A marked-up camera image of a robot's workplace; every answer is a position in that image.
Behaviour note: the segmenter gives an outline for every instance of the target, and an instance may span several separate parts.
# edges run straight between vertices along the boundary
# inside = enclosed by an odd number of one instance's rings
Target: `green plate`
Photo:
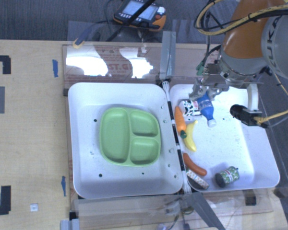
[[[160,155],[161,136],[157,119],[139,109],[113,107],[105,111],[99,131],[100,151],[114,164],[145,166]]]

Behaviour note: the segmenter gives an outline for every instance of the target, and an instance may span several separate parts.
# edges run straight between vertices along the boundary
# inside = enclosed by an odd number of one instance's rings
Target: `wooden table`
[[[0,40],[0,55],[12,59],[11,74],[2,73],[0,62],[0,86],[5,87],[5,109],[0,114],[0,189],[10,185],[12,192],[11,210],[8,215],[0,215],[0,229],[60,229],[60,221],[69,218],[69,165],[62,94],[64,44]],[[54,75],[52,60],[58,62],[58,77]],[[63,176],[66,196],[61,185]],[[288,229],[279,199],[271,189],[267,195],[265,200],[271,203],[269,212],[224,216],[216,210],[216,214],[227,229]],[[38,211],[31,211],[31,204],[38,204]],[[205,224],[196,219],[190,221],[190,226],[204,228]]]

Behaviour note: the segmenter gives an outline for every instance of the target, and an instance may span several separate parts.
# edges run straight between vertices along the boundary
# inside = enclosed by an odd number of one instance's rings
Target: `water bottle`
[[[207,93],[205,93],[201,98],[198,98],[196,101],[201,114],[207,118],[208,127],[212,128],[216,126],[216,120],[213,118],[214,108]]]

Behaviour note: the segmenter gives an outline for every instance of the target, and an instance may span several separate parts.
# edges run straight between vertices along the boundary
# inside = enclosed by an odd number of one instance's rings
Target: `yellow banana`
[[[197,122],[198,121],[195,120],[193,123],[190,123],[187,125],[187,129],[186,129],[187,137],[183,139],[184,144],[190,151],[196,151],[196,145],[192,137],[193,137],[193,129],[194,129],[194,126],[197,124]]]

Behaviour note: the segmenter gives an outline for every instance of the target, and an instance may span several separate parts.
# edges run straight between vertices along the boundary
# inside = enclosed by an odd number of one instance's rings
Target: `gray carpet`
[[[104,7],[108,0],[0,0],[0,39],[67,40],[69,21],[98,22],[105,20]],[[157,0],[167,9],[165,30],[177,32],[178,43],[205,43],[206,37],[192,27],[201,8],[208,0]],[[119,7],[120,1],[112,1],[109,15]],[[227,21],[236,3],[229,1],[217,7],[213,13],[221,21]],[[219,44],[223,36],[212,37],[211,43]],[[268,115],[286,110],[288,103],[282,91],[276,87],[273,77],[264,76],[260,88],[261,99]],[[288,89],[288,81],[283,80]],[[288,219],[288,120],[268,130],[281,181],[276,192],[281,198]]]

